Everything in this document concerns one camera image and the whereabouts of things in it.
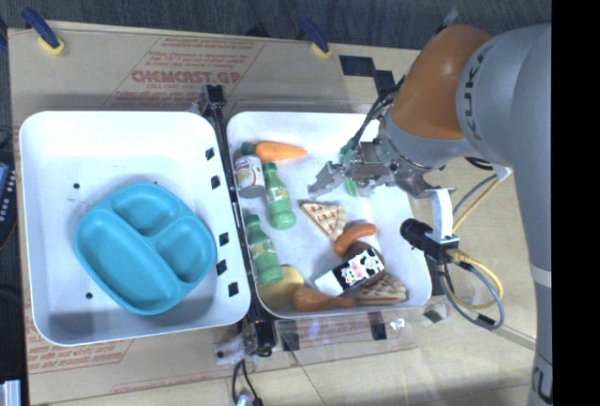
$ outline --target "toy bread slice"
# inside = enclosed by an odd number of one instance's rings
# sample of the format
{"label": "toy bread slice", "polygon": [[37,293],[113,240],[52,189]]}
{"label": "toy bread slice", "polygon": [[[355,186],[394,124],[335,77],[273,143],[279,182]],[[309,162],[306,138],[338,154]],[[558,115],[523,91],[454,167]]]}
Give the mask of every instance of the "toy bread slice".
{"label": "toy bread slice", "polygon": [[356,304],[395,305],[406,301],[406,287],[396,278],[386,273],[383,278],[371,286],[366,286],[358,292]]}
{"label": "toy bread slice", "polygon": [[344,206],[304,203],[300,209],[332,241],[336,241],[346,225]]}

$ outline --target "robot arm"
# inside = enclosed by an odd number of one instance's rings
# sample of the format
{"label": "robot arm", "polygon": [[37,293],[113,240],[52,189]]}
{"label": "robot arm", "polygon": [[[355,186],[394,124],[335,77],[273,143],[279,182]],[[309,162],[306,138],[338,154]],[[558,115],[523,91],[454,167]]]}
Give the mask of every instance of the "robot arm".
{"label": "robot arm", "polygon": [[308,187],[314,198],[345,179],[361,195],[396,185],[423,198],[435,189],[425,174],[452,158],[512,168],[536,294],[532,406],[553,403],[550,56],[549,24],[494,38],[469,25],[443,29],[416,58],[391,106],[374,105],[367,115],[380,120],[372,143],[355,136],[342,164],[326,164]]}

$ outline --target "cable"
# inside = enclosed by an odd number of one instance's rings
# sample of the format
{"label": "cable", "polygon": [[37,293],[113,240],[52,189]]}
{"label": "cable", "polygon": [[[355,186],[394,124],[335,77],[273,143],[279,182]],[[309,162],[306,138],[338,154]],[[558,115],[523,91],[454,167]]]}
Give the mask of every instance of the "cable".
{"label": "cable", "polygon": [[481,181],[478,185],[476,185],[475,187],[471,188],[471,190],[469,192],[467,192],[462,199],[457,203],[457,205],[454,207],[454,209],[452,210],[452,215],[455,215],[458,211],[458,209],[460,209],[462,207],[463,204],[465,204],[465,202],[480,188],[482,187],[484,184],[489,183],[489,181],[491,181],[492,179],[494,179],[496,177],[496,174],[493,174],[492,176],[488,176],[486,179],[484,179],[483,181]]}
{"label": "cable", "polygon": [[262,353],[254,353],[254,354],[256,354],[257,356],[260,356],[260,357],[269,357],[269,356],[273,355],[273,350],[271,348],[269,348],[268,350],[266,350]]}
{"label": "cable", "polygon": [[385,95],[382,98],[377,97],[377,99],[375,99],[375,102],[371,105],[370,109],[368,110],[367,116],[365,117],[365,121],[363,121],[361,127],[348,141],[347,145],[350,146],[350,149],[356,149],[356,146],[360,142],[360,139],[368,126],[368,123],[375,119],[375,117],[377,117],[380,114],[383,108],[385,108],[388,104],[391,104],[393,102],[395,96],[392,95],[395,94],[402,85],[402,83],[404,83],[404,78],[406,78],[406,75],[400,78],[400,80],[396,84],[396,88],[393,91],[390,91],[389,93],[387,93],[387,95]]}
{"label": "cable", "polygon": [[479,168],[480,170],[493,171],[493,167],[489,161],[485,161],[479,158],[465,158],[469,161],[475,168]]}
{"label": "cable", "polygon": [[252,386],[252,383],[250,382],[250,379],[248,377],[248,370],[246,369],[246,358],[242,359],[241,361],[239,361],[236,365],[235,368],[233,369],[233,379],[232,379],[232,399],[233,399],[233,403],[237,404],[237,401],[239,400],[239,396],[235,393],[235,380],[237,379],[237,375],[239,374],[239,370],[240,368],[242,368],[242,370],[244,371],[244,378],[246,379],[246,383],[248,385],[248,387],[250,388],[250,391],[252,391],[252,394],[254,395],[254,400],[252,400],[252,405],[262,405],[263,404],[263,400],[259,398],[259,396],[256,394],[256,390],[254,389],[254,386]]}
{"label": "cable", "polygon": [[492,181],[492,183],[487,187],[487,189],[479,196],[468,208],[462,213],[462,215],[455,221],[454,227],[452,228],[452,233],[455,233],[460,226],[460,224],[467,218],[467,216],[477,207],[480,202],[482,202],[487,195],[498,185],[500,184],[500,179],[497,177]]}
{"label": "cable", "polygon": [[[461,267],[463,267],[463,268],[465,268],[464,264],[467,264],[468,266],[478,267],[479,269],[481,269],[484,273],[486,273],[487,277],[490,278],[491,281],[493,282],[493,284],[495,285],[494,291],[498,295],[498,299],[503,298],[503,296],[504,296],[503,284],[501,283],[500,279],[494,274],[494,272],[491,269],[489,269],[484,264],[479,263],[477,260],[475,260],[474,258],[469,256],[467,253],[465,253],[459,249],[448,249],[446,251],[446,254],[448,256],[452,257],[453,262],[461,263]],[[450,279],[449,272],[447,273],[447,276],[448,277],[446,280],[449,280]],[[452,288],[451,284],[448,284],[448,286],[449,286],[449,293],[453,295],[453,299],[455,300],[455,302],[460,304],[464,308],[471,309],[471,310],[486,309],[486,308],[489,308],[490,306],[493,306],[494,303],[496,302],[496,301],[490,301],[488,303],[481,304],[481,305],[471,305],[469,303],[465,303],[464,301],[460,300],[455,295],[454,288]]]}
{"label": "cable", "polygon": [[471,271],[479,279],[481,279],[481,281],[489,289],[489,292],[492,294],[492,296],[494,296],[494,301],[498,305],[498,311],[500,312],[500,319],[497,322],[494,322],[489,317],[484,316],[482,314],[478,314],[477,318],[474,319],[471,316],[469,316],[462,308],[460,308],[458,306],[458,303],[455,301],[455,296],[453,294],[450,294],[450,292],[448,291],[448,288],[446,286],[446,281],[445,281],[445,277],[447,275],[446,268],[443,264],[439,264],[437,267],[438,277],[440,280],[440,286],[442,287],[444,294],[446,295],[446,297],[448,298],[448,300],[450,301],[452,306],[454,306],[454,308],[458,311],[458,313],[463,318],[465,318],[467,321],[469,321],[470,323],[473,323],[476,326],[480,326],[485,329],[488,329],[489,331],[493,331],[495,329],[500,328],[504,324],[504,306],[503,306],[503,303],[502,303],[500,297],[498,296],[498,294],[496,293],[496,291],[494,290],[492,285],[489,283],[489,281],[479,271],[477,271],[477,269],[475,267],[473,267],[470,264],[466,264],[466,266],[467,266],[466,267],[467,270]]}

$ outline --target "toy carrot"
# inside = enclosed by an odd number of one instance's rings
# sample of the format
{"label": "toy carrot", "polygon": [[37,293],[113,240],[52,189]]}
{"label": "toy carrot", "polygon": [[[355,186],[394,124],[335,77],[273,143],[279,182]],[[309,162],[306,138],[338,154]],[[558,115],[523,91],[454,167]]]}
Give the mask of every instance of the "toy carrot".
{"label": "toy carrot", "polygon": [[242,143],[241,150],[243,155],[258,156],[263,164],[283,159],[300,158],[308,154],[308,151],[302,147],[274,141],[258,141],[256,144]]}

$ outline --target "drain hole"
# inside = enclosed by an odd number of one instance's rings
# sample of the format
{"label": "drain hole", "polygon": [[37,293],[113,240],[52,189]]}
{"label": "drain hole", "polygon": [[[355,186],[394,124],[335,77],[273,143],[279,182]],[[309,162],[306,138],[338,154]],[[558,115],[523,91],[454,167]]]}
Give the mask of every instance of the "drain hole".
{"label": "drain hole", "polygon": [[236,282],[233,282],[232,284],[229,285],[229,297],[235,296],[239,292],[240,292],[240,290],[238,289]]}
{"label": "drain hole", "polygon": [[227,263],[225,260],[219,261],[217,263],[217,276],[222,275],[225,271],[227,271]]}

